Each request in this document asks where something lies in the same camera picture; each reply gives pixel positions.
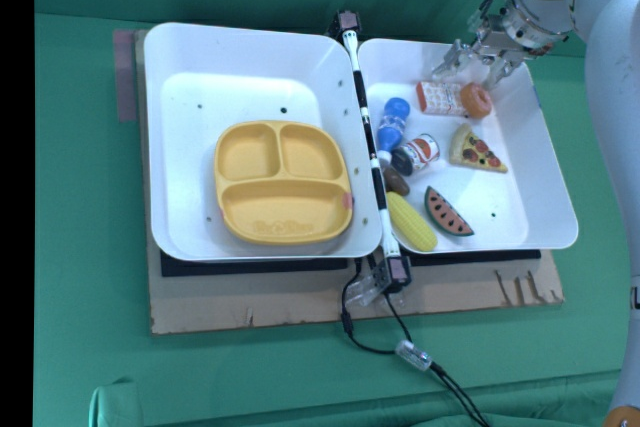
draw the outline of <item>toy water bottle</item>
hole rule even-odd
[[[384,106],[384,114],[378,127],[378,160],[380,166],[385,168],[391,162],[391,150],[393,150],[404,134],[404,126],[411,108],[409,103],[402,98],[391,98]]]

